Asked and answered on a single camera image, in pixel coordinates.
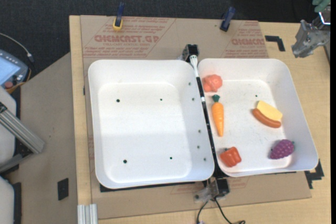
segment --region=beige table surface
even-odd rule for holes
[[[76,167],[78,204],[92,203],[88,141],[86,128],[86,107],[83,95],[83,66],[81,49],[80,16],[70,16],[70,46],[72,65],[73,105],[75,119]],[[225,207],[227,218],[236,223],[246,220],[255,223],[331,223],[331,164],[330,164],[330,65],[323,48],[306,58],[295,58],[290,46],[295,43],[299,24],[260,23],[263,35],[279,36],[285,52],[275,42],[266,42],[270,58],[283,61],[292,74],[310,132],[314,139],[324,172],[322,180],[313,181],[312,198],[256,205]],[[108,223],[196,223],[197,210],[155,214],[138,217],[99,220]],[[217,208],[204,209],[201,219],[206,224],[226,223]]]

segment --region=empty white tray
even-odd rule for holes
[[[317,151],[298,99],[288,67],[276,59],[204,59],[198,65],[201,78],[217,74],[224,105],[224,136],[219,137],[211,114],[212,95],[205,93],[217,159],[221,170],[233,177],[294,172],[314,169]],[[281,127],[260,123],[252,114],[258,101],[282,112]],[[281,139],[294,141],[295,151],[283,159],[270,159],[269,153]],[[242,161],[226,167],[219,155],[235,146]]]
[[[190,64],[97,60],[88,79],[102,185],[116,189],[212,176],[214,160]]]

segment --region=plastic toy food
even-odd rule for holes
[[[217,92],[223,85],[222,78],[216,74],[203,78],[203,89],[205,92]]]
[[[264,114],[262,114],[259,109],[253,109],[252,114],[254,115],[254,117],[256,117],[258,121],[260,121],[264,125],[272,128],[279,128],[281,126],[281,122],[269,119]]]
[[[233,167],[242,161],[238,149],[234,146],[221,153],[219,157],[227,167]]]
[[[257,108],[253,109],[252,113],[264,125],[272,128],[279,128],[281,126],[282,113],[264,101],[259,101]]]
[[[218,131],[219,136],[223,136],[224,133],[224,106],[219,103],[220,96],[215,94],[212,96],[215,103],[211,107],[212,116]]]
[[[259,101],[257,104],[257,109],[267,118],[274,120],[274,121],[280,121],[282,118],[282,113],[271,106],[270,104]]]
[[[276,146],[271,150],[271,159],[281,159],[289,156],[294,152],[294,144],[291,140],[282,139]]]

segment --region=orange carrot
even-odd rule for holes
[[[212,105],[212,116],[214,118],[214,122],[218,131],[219,136],[223,136],[224,133],[224,106],[219,103],[220,96],[214,95],[212,99],[215,103]]]

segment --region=purple grapes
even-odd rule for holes
[[[294,144],[291,140],[282,139],[271,151],[271,159],[281,159],[289,156],[294,151]]]

